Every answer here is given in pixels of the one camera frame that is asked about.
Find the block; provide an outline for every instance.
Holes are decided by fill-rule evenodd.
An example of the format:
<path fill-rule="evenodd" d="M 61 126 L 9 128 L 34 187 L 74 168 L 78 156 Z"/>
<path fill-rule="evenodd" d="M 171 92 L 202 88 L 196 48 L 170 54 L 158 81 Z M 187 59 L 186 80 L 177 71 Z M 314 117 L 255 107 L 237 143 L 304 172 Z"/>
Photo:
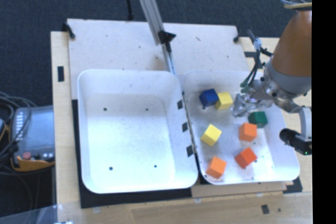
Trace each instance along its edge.
<path fill-rule="evenodd" d="M 250 147 L 247 147 L 237 156 L 235 156 L 236 162 L 241 168 L 245 168 L 250 163 L 254 162 L 257 159 L 257 155 L 251 150 Z"/>
<path fill-rule="evenodd" d="M 220 178 L 225 171 L 226 161 L 214 156 L 208 164 L 206 173 L 214 178 Z"/>
<path fill-rule="evenodd" d="M 264 128 L 268 123 L 264 111 L 253 112 L 248 116 L 248 122 L 257 125 L 257 128 Z"/>
<path fill-rule="evenodd" d="M 233 104 L 233 100 L 229 92 L 220 92 L 217 95 L 218 101 L 215 103 L 216 109 L 228 109 Z"/>
<path fill-rule="evenodd" d="M 239 127 L 239 139 L 251 142 L 257 137 L 257 125 L 253 123 L 244 122 Z"/>
<path fill-rule="evenodd" d="M 217 142 L 221 134 L 222 131 L 220 129 L 210 124 L 201 136 L 201 140 L 208 146 L 213 146 Z"/>
<path fill-rule="evenodd" d="M 199 99 L 201 100 L 203 108 L 206 108 L 207 106 L 214 105 L 218 101 L 218 95 L 214 89 L 209 89 L 203 91 Z"/>

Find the empty white tray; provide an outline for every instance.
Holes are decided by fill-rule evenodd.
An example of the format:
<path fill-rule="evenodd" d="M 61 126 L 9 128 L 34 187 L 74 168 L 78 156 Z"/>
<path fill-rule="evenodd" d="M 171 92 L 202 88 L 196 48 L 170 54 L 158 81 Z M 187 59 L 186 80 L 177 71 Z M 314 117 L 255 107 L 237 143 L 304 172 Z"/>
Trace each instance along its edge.
<path fill-rule="evenodd" d="M 188 188 L 196 182 L 176 76 L 87 70 L 77 86 L 82 180 L 89 190 L 129 193 Z"/>
<path fill-rule="evenodd" d="M 201 174 L 214 185 L 289 181 L 297 178 L 300 172 L 294 149 L 279 138 L 280 131 L 286 125 L 281 109 L 277 106 L 260 109 L 265 112 L 268 124 L 257 129 L 257 138 L 252 142 L 240 141 L 238 138 L 238 129 L 244 122 L 248 122 L 247 116 L 235 118 L 230 109 L 217 110 L 215 106 L 203 109 L 199 96 L 204 90 L 214 88 L 217 93 L 228 91 L 234 100 L 236 94 L 240 93 L 240 83 L 248 74 L 249 72 L 238 71 L 191 72 L 182 78 Z M 212 147 L 200 139 L 209 124 L 223 131 Z M 248 146 L 258 158 L 242 169 L 234 157 Z M 223 176 L 218 179 L 206 174 L 213 156 L 227 162 Z"/>

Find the yellow block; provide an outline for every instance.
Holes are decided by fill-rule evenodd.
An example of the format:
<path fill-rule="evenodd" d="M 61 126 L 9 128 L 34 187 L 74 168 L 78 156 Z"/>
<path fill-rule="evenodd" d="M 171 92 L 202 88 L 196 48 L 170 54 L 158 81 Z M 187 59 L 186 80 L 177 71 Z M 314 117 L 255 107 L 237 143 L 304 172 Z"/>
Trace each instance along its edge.
<path fill-rule="evenodd" d="M 220 129 L 210 124 L 202 135 L 201 141 L 203 141 L 208 146 L 213 146 L 217 142 L 221 134 L 222 131 Z"/>
<path fill-rule="evenodd" d="M 220 92 L 217 95 L 219 99 L 215 103 L 216 109 L 228 109 L 233 104 L 233 100 L 229 92 Z"/>

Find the orange block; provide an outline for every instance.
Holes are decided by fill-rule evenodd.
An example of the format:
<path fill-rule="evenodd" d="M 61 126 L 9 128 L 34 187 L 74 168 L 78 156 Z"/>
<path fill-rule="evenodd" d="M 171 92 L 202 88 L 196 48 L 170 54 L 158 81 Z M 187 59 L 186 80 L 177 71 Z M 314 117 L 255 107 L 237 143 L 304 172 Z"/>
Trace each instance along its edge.
<path fill-rule="evenodd" d="M 239 139 L 251 142 L 257 137 L 257 125 L 253 123 L 243 123 L 239 127 Z"/>
<path fill-rule="evenodd" d="M 220 178 L 225 171 L 226 161 L 214 156 L 208 164 L 206 173 L 214 178 Z"/>
<path fill-rule="evenodd" d="M 241 168 L 245 168 L 256 159 L 257 156 L 250 147 L 247 147 L 235 157 L 236 162 L 240 165 Z"/>

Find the green block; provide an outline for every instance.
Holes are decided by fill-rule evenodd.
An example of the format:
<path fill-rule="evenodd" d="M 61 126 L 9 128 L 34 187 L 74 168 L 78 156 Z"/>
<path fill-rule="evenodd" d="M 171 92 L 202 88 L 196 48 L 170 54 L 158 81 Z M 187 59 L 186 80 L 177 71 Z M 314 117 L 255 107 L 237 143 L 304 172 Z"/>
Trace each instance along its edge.
<path fill-rule="evenodd" d="M 267 123 L 266 114 L 263 111 L 253 112 L 248 116 L 248 122 L 257 125 L 257 128 L 263 128 Z"/>

